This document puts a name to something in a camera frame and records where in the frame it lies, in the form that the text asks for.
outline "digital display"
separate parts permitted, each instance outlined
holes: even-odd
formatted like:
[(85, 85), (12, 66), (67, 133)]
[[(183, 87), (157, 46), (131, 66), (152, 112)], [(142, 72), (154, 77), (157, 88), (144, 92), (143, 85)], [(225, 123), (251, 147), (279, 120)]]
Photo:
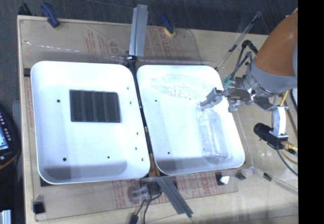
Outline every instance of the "digital display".
[(5, 135), (2, 131), (2, 129), (0, 128), (0, 150), (4, 150), (4, 149), (8, 149), (8, 144), (7, 141), (5, 139)]

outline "white tray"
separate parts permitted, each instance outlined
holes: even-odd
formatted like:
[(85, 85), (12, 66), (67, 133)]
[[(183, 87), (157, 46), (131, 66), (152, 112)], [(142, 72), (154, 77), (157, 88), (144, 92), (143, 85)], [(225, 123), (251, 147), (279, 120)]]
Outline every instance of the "white tray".
[(203, 154), (198, 119), (199, 102), (216, 87), (223, 90), (218, 73), (204, 65), (144, 65), (138, 84), (154, 158), (167, 175), (236, 168), (244, 150), (225, 98), (213, 109), (220, 115), (228, 157), (211, 163)]
[[(41, 61), (31, 69), (38, 171), (52, 184), (135, 179), (150, 167), (133, 75), (122, 65)], [(72, 122), (69, 90), (116, 92), (120, 123)]]

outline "black grate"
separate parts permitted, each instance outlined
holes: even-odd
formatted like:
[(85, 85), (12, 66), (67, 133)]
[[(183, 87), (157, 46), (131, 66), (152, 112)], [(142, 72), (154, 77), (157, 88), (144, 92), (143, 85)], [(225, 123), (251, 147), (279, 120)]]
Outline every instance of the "black grate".
[(118, 94), (70, 90), (71, 121), (120, 122)]

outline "plastic bottle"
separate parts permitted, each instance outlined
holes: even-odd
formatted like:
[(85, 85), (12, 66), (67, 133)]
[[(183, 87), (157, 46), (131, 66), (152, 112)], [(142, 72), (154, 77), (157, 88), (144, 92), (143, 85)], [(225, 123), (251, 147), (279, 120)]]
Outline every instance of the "plastic bottle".
[(217, 163), (228, 157), (226, 136), (223, 132), (222, 120), (213, 108), (207, 108), (198, 120), (202, 154), (210, 163)]

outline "blue clamp handle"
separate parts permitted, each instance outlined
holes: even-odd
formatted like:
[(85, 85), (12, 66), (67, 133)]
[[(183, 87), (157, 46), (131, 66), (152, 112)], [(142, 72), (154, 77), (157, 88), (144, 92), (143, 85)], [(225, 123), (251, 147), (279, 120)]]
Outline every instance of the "blue clamp handle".
[(53, 9), (52, 5), (50, 5), (48, 2), (44, 2), (40, 6), (40, 9), (44, 13), (44, 15), (49, 18), (47, 21), (50, 23), (50, 25), (53, 28), (60, 25), (60, 22), (58, 22), (58, 20), (56, 18), (56, 15), (55, 15), (55, 12), (54, 12), (54, 9)]
[(170, 20), (166, 17), (166, 15), (165, 14), (160, 15), (159, 19), (163, 23), (163, 26), (166, 27), (168, 32), (170, 32), (170, 34), (173, 34), (173, 26)]

